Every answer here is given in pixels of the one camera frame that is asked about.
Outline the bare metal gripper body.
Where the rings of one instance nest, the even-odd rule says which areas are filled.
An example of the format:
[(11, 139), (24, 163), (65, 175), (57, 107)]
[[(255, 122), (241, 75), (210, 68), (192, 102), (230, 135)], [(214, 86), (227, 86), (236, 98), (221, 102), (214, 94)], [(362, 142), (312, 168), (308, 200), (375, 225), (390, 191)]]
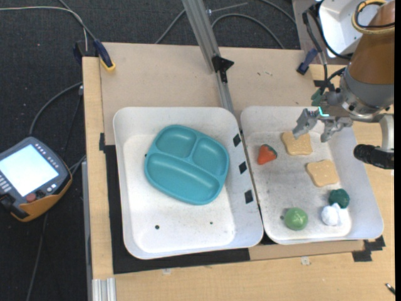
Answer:
[(349, 91), (319, 92), (319, 116), (323, 121), (372, 122), (380, 112), (393, 105), (393, 91), (357, 95)]

